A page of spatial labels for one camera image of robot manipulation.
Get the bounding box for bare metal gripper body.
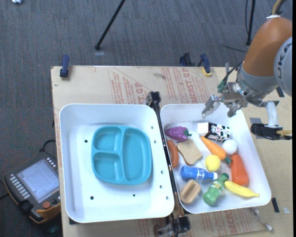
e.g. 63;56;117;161
220;81;264;109

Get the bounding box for black and white milk carton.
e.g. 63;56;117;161
197;121;231;143

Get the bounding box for white egg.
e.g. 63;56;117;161
222;139;238;156

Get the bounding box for white plastic tray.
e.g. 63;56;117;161
160;103;272;215
59;103;176;224

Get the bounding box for orange carrot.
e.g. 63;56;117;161
200;135;233;165

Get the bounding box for purple grapes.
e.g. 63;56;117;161
164;126;192;143

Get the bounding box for tan bread slice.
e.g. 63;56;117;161
176;139;203;166

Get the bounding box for yellow lemon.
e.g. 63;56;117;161
204;154;222;172

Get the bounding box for red sausage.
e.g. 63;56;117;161
166;139;180;168

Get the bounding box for blue bottle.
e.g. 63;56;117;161
180;165;219;183

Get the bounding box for yellow banana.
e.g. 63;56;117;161
223;180;260;198

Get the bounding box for black tripod leg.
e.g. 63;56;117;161
94;0;133;51
245;0;259;46

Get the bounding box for green bottle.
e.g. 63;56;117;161
202;172;230;206

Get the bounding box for tan hot dog bun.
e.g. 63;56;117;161
179;179;202;205

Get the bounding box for blue divided plate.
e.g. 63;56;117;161
91;124;153;186

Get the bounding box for brown cardboard board red print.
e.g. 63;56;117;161
50;65;294;237

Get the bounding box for black cylinder on white bracket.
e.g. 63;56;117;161
250;100;285;141

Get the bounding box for black block with thin wires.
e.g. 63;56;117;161
154;215;191;237
145;91;162;109

